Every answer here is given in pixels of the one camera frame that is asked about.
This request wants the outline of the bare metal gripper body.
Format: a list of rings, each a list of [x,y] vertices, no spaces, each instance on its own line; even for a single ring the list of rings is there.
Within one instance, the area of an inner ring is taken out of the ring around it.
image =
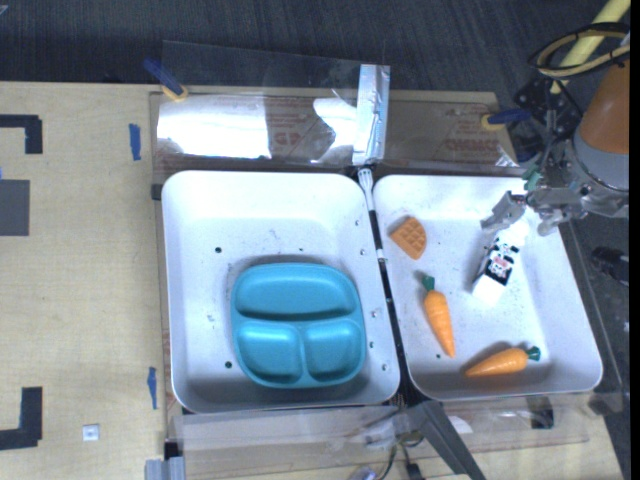
[[[629,216],[628,192],[594,178],[577,161],[530,167],[525,172],[525,190],[528,206],[542,219]]]

